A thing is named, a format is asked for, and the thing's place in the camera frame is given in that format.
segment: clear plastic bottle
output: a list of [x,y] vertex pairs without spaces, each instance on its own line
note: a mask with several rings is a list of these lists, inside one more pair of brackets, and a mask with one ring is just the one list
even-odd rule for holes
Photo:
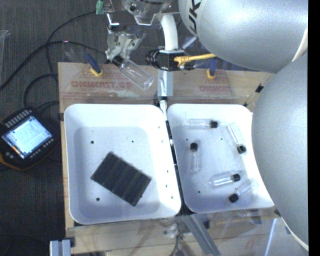
[[188,120],[188,128],[189,129],[211,129],[217,128],[218,122],[213,121],[211,119],[189,119]]
[[229,201],[235,203],[240,198],[245,197],[249,192],[253,192],[258,188],[258,183],[255,179],[247,179],[239,187],[235,188],[235,192],[229,196]]
[[231,133],[232,139],[235,143],[236,150],[238,151],[239,154],[242,154],[247,151],[244,143],[243,143],[243,138],[241,136],[239,127],[235,124],[232,123],[228,125],[228,130]]
[[198,144],[193,142],[190,144],[190,167],[189,172],[191,174],[196,174],[200,171],[199,168],[199,152]]
[[231,172],[222,172],[213,175],[210,178],[209,186],[211,188],[220,187],[229,183],[240,181],[241,177],[238,173],[232,174]]
[[129,59],[123,59],[118,55],[113,58],[112,63],[119,68],[120,72],[124,76],[126,76],[144,91],[150,88],[154,82],[154,78],[150,74],[145,72],[142,68]]

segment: yellow cable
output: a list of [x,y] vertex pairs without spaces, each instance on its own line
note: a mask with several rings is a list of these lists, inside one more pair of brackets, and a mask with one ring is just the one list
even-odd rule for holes
[[196,56],[177,56],[173,60],[175,62],[178,62],[178,65],[181,65],[191,61],[205,60],[205,59],[210,59],[214,57],[216,57],[216,55],[212,53],[208,53],[208,54],[196,55]]

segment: vial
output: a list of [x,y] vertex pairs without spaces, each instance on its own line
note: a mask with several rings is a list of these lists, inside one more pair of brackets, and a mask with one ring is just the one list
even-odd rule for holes
[[239,187],[236,187],[234,190],[235,192],[229,196],[229,201],[231,203],[235,203],[240,198],[245,197],[250,192],[253,192],[258,187],[258,183],[255,179],[247,179],[243,184]]
[[218,122],[211,119],[189,119],[187,123],[189,129],[211,129],[217,128]]
[[230,172],[222,172],[213,175],[210,178],[209,185],[211,188],[216,188],[229,183],[234,183],[240,181],[240,175],[238,173],[231,174]]
[[200,171],[199,168],[199,152],[198,144],[193,142],[190,144],[190,167],[189,172],[191,174],[196,174]]
[[236,150],[239,154],[242,154],[247,151],[246,147],[244,146],[243,139],[241,133],[239,131],[238,126],[235,123],[228,125],[228,130],[232,136],[232,139],[235,143]]
[[154,78],[150,74],[129,59],[123,59],[118,55],[112,59],[112,63],[119,68],[124,76],[144,91],[150,88],[154,82]]

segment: white tray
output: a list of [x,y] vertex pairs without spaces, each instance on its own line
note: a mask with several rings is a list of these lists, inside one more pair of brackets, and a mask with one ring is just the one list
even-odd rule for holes
[[[231,210],[269,208],[274,206],[261,179],[251,142],[251,112],[235,104],[173,104],[168,108],[169,120],[177,156],[179,176],[185,204],[195,213],[205,214]],[[189,119],[212,119],[217,128],[190,130]],[[246,152],[239,154],[228,125],[235,124]],[[190,144],[198,144],[201,171],[190,175]],[[212,189],[210,177],[223,172],[236,172],[238,182]],[[228,197],[247,179],[254,178],[258,187],[252,194],[231,203]]]
[[[175,216],[181,208],[168,132],[152,105],[74,104],[64,113],[69,209],[83,225]],[[114,152],[151,177],[136,206],[90,179]]]

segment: green object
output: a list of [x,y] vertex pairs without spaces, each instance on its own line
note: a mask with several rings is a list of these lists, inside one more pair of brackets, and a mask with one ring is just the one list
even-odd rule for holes
[[105,8],[105,1],[98,0],[95,5],[95,14],[97,15],[105,14],[104,8]]

